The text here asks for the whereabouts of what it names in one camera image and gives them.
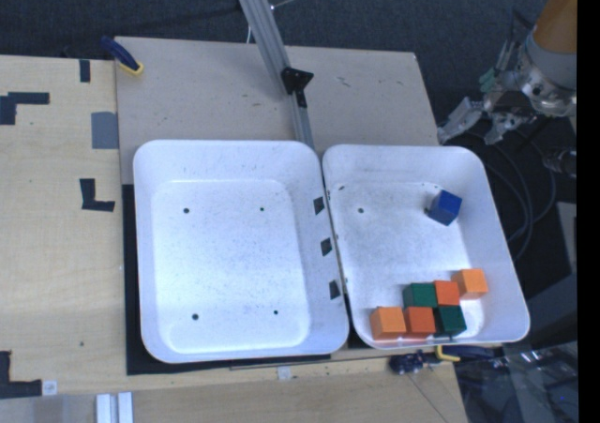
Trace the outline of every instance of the orange cube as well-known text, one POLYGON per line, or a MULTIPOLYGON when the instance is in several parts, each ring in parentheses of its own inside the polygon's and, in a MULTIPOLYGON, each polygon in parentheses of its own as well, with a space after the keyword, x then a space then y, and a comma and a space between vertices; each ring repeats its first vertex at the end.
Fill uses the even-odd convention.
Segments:
POLYGON ((433 281, 433 286, 435 287, 435 295, 438 298, 438 306, 457 307, 460 304, 458 283, 436 279, 433 281))
POLYGON ((374 340, 396 340, 406 333, 401 307, 378 307, 369 320, 374 340))
POLYGON ((406 338, 424 340, 436 332, 433 308, 407 307, 404 309, 406 338))
POLYGON ((452 275, 452 281, 458 284, 463 299, 477 299, 489 291, 486 275, 481 268, 461 269, 452 275))

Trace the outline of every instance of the toy block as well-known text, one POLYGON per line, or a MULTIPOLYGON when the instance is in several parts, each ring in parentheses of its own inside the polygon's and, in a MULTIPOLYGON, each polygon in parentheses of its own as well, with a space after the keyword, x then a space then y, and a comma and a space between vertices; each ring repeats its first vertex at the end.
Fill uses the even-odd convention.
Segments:
POLYGON ((462 198, 443 189, 431 202, 427 215, 448 226, 457 218, 461 203, 462 198))
POLYGON ((406 338, 424 340, 436 332, 433 308, 408 307, 404 309, 406 338))
POLYGON ((489 291, 486 274, 481 268, 461 269, 452 275, 452 281, 458 284, 462 299, 477 299, 489 291))
POLYGON ((369 320, 374 340, 396 340, 406 333, 401 307, 378 307, 369 320))
POLYGON ((433 281, 433 286, 435 287, 439 307, 457 307, 460 304, 458 283, 436 279, 433 281))
POLYGON ((436 337, 454 337, 467 329, 465 316, 460 306, 438 307, 433 311, 438 332, 436 337))
POLYGON ((412 283, 402 291, 405 307, 430 307, 438 306, 433 283, 412 283))

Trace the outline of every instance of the black clip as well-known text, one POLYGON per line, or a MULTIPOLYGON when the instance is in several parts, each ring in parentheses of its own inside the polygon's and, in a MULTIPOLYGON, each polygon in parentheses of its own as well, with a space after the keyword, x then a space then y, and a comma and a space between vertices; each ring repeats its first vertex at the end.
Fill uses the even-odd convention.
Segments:
POLYGON ((281 79, 288 95, 295 93, 296 102, 300 108, 307 107, 307 99, 304 96, 304 88, 310 83, 314 73, 308 71, 302 71, 301 69, 294 69, 287 67, 281 71, 281 79))

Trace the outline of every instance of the black floor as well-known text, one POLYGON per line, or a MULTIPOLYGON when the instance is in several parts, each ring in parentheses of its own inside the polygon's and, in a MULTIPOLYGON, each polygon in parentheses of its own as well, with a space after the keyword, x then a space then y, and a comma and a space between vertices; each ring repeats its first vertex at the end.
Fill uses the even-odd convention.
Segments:
MULTIPOLYGON (((248 26, 236 0, 0 0, 0 53, 76 58, 106 58, 102 35, 246 41, 248 26)), ((274 5, 285 0, 270 0, 274 5)), ((423 72, 438 123, 465 96, 480 97, 478 78, 496 61, 512 9, 534 21, 546 0, 298 0, 275 10, 286 44, 414 52, 423 72)), ((484 131, 481 123, 475 131, 484 131)), ((529 133, 532 128, 523 128, 529 133)), ((550 198, 551 177, 536 147, 518 152, 522 137, 509 135, 496 148, 473 136, 451 144, 472 148, 497 168, 522 198, 526 181, 535 215, 550 198)), ((566 120, 557 119, 534 140, 540 150, 576 144, 566 120)), ((555 174, 555 201, 576 201, 577 185, 555 174)), ((507 236, 522 223, 518 197, 490 175, 507 236)), ((527 297, 568 275, 563 234, 556 207, 530 235, 511 242, 517 272, 527 297)))

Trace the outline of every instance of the empty white tray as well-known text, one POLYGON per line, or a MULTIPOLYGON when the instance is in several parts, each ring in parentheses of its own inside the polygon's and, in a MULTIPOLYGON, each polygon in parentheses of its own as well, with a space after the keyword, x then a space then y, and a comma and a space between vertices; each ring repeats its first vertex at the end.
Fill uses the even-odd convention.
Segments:
POLYGON ((489 293, 461 301, 463 344, 508 342, 529 330, 529 312, 506 245, 484 166, 460 147, 338 145, 323 157, 323 175, 352 310, 360 338, 380 349, 446 344, 448 338, 375 341, 369 315, 403 307, 413 282, 450 279, 480 267, 489 293), (449 226, 425 209, 441 189, 462 198, 449 226))
POLYGON ((153 141, 134 162, 142 339, 168 363, 348 336, 321 166, 298 142, 153 141))

